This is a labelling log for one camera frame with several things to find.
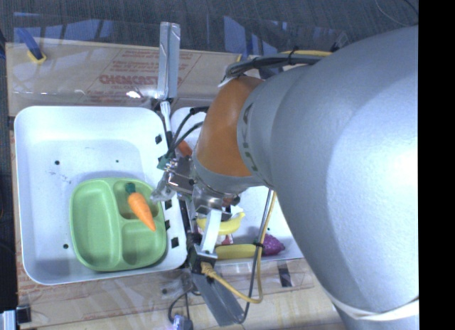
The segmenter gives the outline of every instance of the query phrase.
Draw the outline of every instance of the green divided plate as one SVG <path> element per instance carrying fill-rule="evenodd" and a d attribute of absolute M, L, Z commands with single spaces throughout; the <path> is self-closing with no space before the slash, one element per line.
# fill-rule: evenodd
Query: green divided plate
<path fill-rule="evenodd" d="M 132 182 L 149 204 L 156 231 L 129 208 L 125 185 Z M 70 227 L 76 256 L 92 270 L 112 272 L 146 267 L 166 251 L 163 208 L 152 203 L 153 188 L 136 179 L 92 179 L 71 196 Z"/>

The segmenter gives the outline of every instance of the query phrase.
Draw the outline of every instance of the gray carpet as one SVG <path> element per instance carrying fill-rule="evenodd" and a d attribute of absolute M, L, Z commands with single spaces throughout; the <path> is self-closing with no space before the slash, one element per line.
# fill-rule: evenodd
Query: gray carpet
<path fill-rule="evenodd" d="M 400 23 L 417 22 L 416 13 L 403 0 L 378 2 Z M 419 0 L 408 2 L 418 9 Z M 117 42 L 145 46 L 156 45 L 157 35 L 144 25 L 172 21 L 182 26 L 182 48 L 231 52 L 237 52 L 232 42 L 236 36 L 227 29 L 226 20 L 243 28 L 240 44 L 247 44 L 248 36 L 254 34 L 265 42 L 262 47 L 276 49 L 294 43 L 329 48 L 327 41 L 315 39 L 321 32 L 344 33 L 352 43 L 401 27 L 380 12 L 375 0 L 0 0 L 0 28 L 8 41 L 14 40 L 14 26 L 23 22 L 14 18 L 17 12 L 53 16 L 60 24 L 84 19 L 117 21 Z M 284 25 L 288 27 L 285 35 L 278 31 Z M 7 249 L 14 247 L 14 226 L 6 99 L 5 62 L 0 60 L 0 188 L 4 207 L 0 218 L 0 312 L 16 306 L 14 261 Z"/>

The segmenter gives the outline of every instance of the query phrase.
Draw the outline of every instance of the black clip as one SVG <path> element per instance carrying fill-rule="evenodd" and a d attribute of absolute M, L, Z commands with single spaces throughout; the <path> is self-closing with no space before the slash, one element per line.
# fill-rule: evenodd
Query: black clip
<path fill-rule="evenodd" d="M 254 58 L 251 60 L 251 65 L 252 65 L 253 68 L 255 68 L 256 70 L 259 70 L 261 66 L 257 64 L 257 59 L 258 59 L 258 57 L 254 57 Z"/>
<path fill-rule="evenodd" d="M 287 56 L 287 63 L 289 65 L 296 65 L 295 62 L 292 62 L 292 55 L 295 53 L 296 50 L 299 50 L 298 46 L 295 46 L 292 50 L 291 53 Z"/>

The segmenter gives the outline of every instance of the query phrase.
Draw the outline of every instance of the orange carrot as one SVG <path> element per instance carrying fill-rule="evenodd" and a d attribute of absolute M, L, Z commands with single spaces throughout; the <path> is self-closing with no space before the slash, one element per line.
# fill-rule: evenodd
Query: orange carrot
<path fill-rule="evenodd" d="M 134 183 L 127 183 L 126 190 L 129 193 L 128 204 L 133 213 L 135 213 L 137 218 L 147 225 L 150 230 L 155 231 L 156 226 L 154 218 L 145 197 L 141 193 L 136 192 Z"/>
<path fill-rule="evenodd" d="M 191 156 L 193 154 L 193 150 L 184 140 L 181 141 L 177 148 L 182 153 L 182 156 Z"/>

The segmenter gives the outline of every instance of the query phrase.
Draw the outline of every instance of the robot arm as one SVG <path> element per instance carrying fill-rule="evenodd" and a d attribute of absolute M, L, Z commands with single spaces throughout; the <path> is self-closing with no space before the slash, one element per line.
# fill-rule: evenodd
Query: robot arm
<path fill-rule="evenodd" d="M 417 27 L 357 42 L 215 98 L 193 152 L 196 207 L 278 195 L 348 329 L 418 329 Z"/>

